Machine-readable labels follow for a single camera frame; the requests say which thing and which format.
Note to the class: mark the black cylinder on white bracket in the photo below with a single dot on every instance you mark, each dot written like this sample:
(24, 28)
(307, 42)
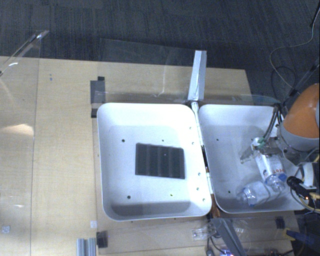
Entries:
(306, 178)

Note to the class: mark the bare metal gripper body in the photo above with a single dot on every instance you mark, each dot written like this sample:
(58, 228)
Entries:
(270, 148)

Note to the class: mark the black ribbed rectangular pad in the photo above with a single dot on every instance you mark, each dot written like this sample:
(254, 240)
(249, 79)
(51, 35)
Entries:
(160, 161)

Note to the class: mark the clear plastic bottle red print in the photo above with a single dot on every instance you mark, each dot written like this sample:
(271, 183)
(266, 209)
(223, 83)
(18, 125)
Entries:
(268, 168)

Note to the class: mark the white plastic tray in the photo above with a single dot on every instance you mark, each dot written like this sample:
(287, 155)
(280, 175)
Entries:
(150, 200)
(225, 160)

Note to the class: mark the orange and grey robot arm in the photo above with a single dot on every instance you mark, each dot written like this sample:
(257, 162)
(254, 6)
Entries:
(302, 117)

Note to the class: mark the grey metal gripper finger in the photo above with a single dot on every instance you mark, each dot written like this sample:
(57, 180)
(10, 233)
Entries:
(247, 156)

